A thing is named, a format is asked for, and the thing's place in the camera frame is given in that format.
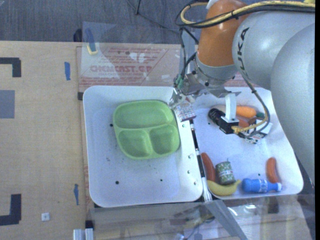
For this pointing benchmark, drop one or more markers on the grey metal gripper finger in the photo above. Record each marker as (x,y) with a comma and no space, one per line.
(177,97)

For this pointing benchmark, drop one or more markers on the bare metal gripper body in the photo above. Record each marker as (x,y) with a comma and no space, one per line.
(197,86)

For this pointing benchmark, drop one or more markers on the white and red small carton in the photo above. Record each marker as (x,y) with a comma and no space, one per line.
(185,111)

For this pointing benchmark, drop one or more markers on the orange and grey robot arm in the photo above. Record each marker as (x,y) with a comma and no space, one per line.
(272,49)

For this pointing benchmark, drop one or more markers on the green divided plate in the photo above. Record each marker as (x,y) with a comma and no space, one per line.
(146,129)

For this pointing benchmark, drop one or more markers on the orange carrot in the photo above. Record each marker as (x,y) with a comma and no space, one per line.
(246,111)

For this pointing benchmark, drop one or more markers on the brown oblong toy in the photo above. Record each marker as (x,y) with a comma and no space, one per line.
(243,123)

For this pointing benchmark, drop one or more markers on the brown cardboard board red print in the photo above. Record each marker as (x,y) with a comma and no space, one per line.
(125,69)

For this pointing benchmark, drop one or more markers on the thin black and white rod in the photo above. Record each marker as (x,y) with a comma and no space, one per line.
(200,160)

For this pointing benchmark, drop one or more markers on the red sausage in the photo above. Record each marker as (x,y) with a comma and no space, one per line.
(209,167)

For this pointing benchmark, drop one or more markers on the white and black small carton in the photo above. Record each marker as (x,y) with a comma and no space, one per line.
(257,136)

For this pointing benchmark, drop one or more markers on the white plastic tray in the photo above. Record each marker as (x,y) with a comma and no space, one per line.
(240,156)
(140,179)

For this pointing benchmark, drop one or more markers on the green can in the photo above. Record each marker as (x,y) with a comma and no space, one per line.
(225,173)

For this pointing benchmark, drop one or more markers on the yellow banana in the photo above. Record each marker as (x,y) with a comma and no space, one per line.
(222,189)

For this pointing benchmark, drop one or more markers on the orange sausage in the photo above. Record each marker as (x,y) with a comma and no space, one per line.
(272,170)

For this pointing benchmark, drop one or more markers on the blue bottle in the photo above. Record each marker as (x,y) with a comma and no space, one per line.
(255,185)

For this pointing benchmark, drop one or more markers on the black cylinder on white bracket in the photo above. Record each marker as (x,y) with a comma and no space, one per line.
(228,125)

